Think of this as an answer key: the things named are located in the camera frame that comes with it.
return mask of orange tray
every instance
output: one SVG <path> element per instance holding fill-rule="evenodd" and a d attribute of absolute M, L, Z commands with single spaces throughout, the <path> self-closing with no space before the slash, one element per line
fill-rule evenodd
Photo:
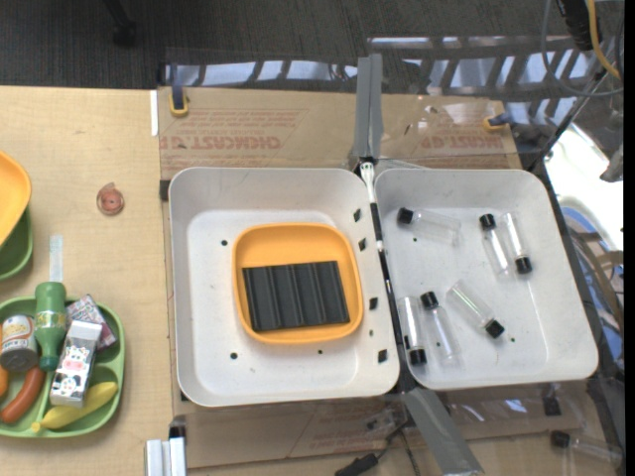
<path fill-rule="evenodd" d="M 335 261 L 339 268 L 348 321 L 338 324 L 281 328 L 256 332 L 252 328 L 244 268 Z M 275 223 L 243 231 L 233 247 L 234 298 L 240 321 L 249 335 L 272 344 L 324 342 L 352 333 L 363 315 L 359 272 L 346 237 L 318 223 Z"/>
<path fill-rule="evenodd" d="M 0 248 L 20 221 L 31 199 L 27 172 L 4 152 L 0 152 Z"/>

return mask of banana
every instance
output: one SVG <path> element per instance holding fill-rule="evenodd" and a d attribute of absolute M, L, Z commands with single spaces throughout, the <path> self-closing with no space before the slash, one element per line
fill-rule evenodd
<path fill-rule="evenodd" d="M 38 432 L 42 428 L 56 429 L 62 428 L 69 423 L 73 423 L 81 417 L 85 417 L 104 406 L 114 397 L 118 389 L 119 387 L 114 381 L 93 385 L 88 388 L 88 391 L 86 392 L 86 400 L 83 408 L 55 406 L 44 415 L 41 421 L 35 421 L 32 423 L 31 430 L 33 432 Z"/>

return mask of gray carpet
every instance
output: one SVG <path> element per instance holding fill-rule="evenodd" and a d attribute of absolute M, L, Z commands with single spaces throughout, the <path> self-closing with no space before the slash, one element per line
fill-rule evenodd
<path fill-rule="evenodd" d="M 153 88 L 168 48 L 355 59 L 377 35 L 537 37 L 544 1 L 121 0 L 126 48 L 101 0 L 0 0 L 0 83 Z M 566 32 L 556 12 L 551 31 Z"/>

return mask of tin can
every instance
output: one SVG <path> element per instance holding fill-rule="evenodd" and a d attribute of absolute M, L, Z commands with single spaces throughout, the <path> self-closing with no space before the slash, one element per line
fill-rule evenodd
<path fill-rule="evenodd" d="M 9 372 L 26 372 L 38 364 L 38 343 L 33 318 L 12 315 L 2 323 L 0 365 Z"/>

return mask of green tray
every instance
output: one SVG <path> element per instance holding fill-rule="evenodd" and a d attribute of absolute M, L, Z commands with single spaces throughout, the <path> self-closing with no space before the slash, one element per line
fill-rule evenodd
<path fill-rule="evenodd" d="M 24 210 L 9 238 L 0 247 L 0 281 L 20 272 L 33 254 L 33 232 L 29 207 Z"/>
<path fill-rule="evenodd" d="M 78 298 L 69 298 L 66 300 L 66 304 L 71 304 L 77 299 Z M 40 391 L 40 396 L 31 408 L 24 414 L 24 416 L 22 416 L 18 422 L 12 424 L 2 423 L 0 421 L 0 435 L 34 438 L 73 437 L 75 435 L 82 435 L 97 430 L 115 413 L 117 407 L 119 406 L 119 399 L 123 388 L 125 359 L 124 332 L 119 317 L 117 317 L 117 315 L 107 306 L 99 302 L 97 305 L 99 306 L 106 322 L 110 326 L 110 329 L 112 329 L 112 332 L 117 337 L 117 342 L 108 347 L 108 349 L 98 352 L 95 356 L 95 366 L 93 367 L 92 375 L 90 377 L 90 385 L 103 383 L 105 381 L 115 381 L 118 385 L 118 390 L 115 396 L 98 410 L 93 411 L 89 415 L 82 417 L 63 428 L 55 430 L 42 428 L 42 430 L 35 433 L 31 430 L 31 424 L 34 421 L 40 421 L 51 407 L 49 404 L 49 389 L 51 388 L 51 382 L 55 372 L 49 372 L 45 384 Z M 35 314 L 35 309 L 35 297 L 17 297 L 9 299 L 0 304 L 0 323 L 4 322 L 7 317 L 20 313 L 33 316 Z M 22 388 L 23 381 L 24 373 L 12 373 L 9 376 L 9 389 L 7 390 L 7 393 L 0 398 L 0 410 L 7 406 L 17 395 L 20 388 Z"/>

